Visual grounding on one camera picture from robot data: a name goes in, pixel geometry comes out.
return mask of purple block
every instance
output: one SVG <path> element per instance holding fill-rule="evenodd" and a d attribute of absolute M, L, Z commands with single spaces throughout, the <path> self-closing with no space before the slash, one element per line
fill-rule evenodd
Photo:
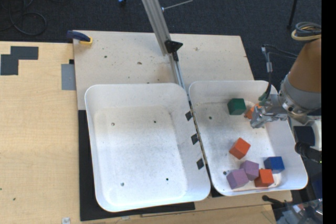
<path fill-rule="evenodd" d="M 254 180 L 259 176 L 259 164 L 251 161 L 244 161 L 240 165 L 240 169 L 244 169 L 248 180 Z"/>
<path fill-rule="evenodd" d="M 243 187 L 249 182 L 244 169 L 236 169 L 226 176 L 231 189 Z"/>

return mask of robotic arm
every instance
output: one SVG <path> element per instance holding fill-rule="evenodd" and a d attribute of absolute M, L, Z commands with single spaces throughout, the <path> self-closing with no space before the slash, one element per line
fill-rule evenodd
<path fill-rule="evenodd" d="M 292 32 L 292 38 L 304 42 L 300 54 L 280 85 L 278 94 L 270 94 L 271 83 L 254 107 L 250 125 L 260 128 L 266 122 L 290 120 L 302 126 L 311 126 L 315 134 L 315 145 L 307 150 L 297 145 L 296 151 L 307 155 L 308 151 L 322 151 L 321 122 L 308 116 L 321 108 L 321 26 L 312 23 L 299 23 Z M 269 74 L 271 63 L 263 47 Z"/>

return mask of blue block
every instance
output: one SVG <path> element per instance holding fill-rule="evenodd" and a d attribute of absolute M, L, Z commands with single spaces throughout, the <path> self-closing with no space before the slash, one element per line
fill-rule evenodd
<path fill-rule="evenodd" d="M 285 170 L 284 163 L 281 156 L 268 157 L 264 160 L 265 169 L 271 169 L 273 174 L 279 174 Z"/>

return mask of orange block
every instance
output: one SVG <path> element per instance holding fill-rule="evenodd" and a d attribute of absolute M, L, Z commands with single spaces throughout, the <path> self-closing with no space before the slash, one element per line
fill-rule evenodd
<path fill-rule="evenodd" d="M 259 169 L 259 176 L 254 179 L 254 185 L 258 188 L 267 188 L 274 183 L 271 169 Z"/>
<path fill-rule="evenodd" d="M 246 112 L 246 114 L 244 115 L 244 117 L 246 117 L 246 118 L 248 118 L 249 120 L 251 120 L 252 119 L 252 113 L 253 113 L 253 111 L 254 111 L 254 107 L 258 107 L 258 108 L 261 108 L 261 106 L 259 106 L 259 104 L 256 104 L 256 105 L 254 105 L 254 106 L 252 106 L 250 109 L 249 109 L 249 111 L 247 111 Z"/>
<path fill-rule="evenodd" d="M 234 155 L 237 159 L 243 158 L 248 150 L 250 149 L 251 145 L 247 143 L 241 137 L 237 139 L 234 145 L 231 147 L 229 152 Z"/>

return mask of red block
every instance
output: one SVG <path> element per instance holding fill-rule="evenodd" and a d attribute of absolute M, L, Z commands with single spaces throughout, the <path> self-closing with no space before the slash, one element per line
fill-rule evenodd
<path fill-rule="evenodd" d="M 251 145 L 247 143 L 241 137 L 237 139 L 234 145 L 231 147 L 229 152 L 234 155 L 237 159 L 243 158 L 248 150 L 250 149 Z"/>
<path fill-rule="evenodd" d="M 254 180 L 257 188 L 268 188 L 274 183 L 273 173 L 271 169 L 259 169 L 259 176 Z"/>

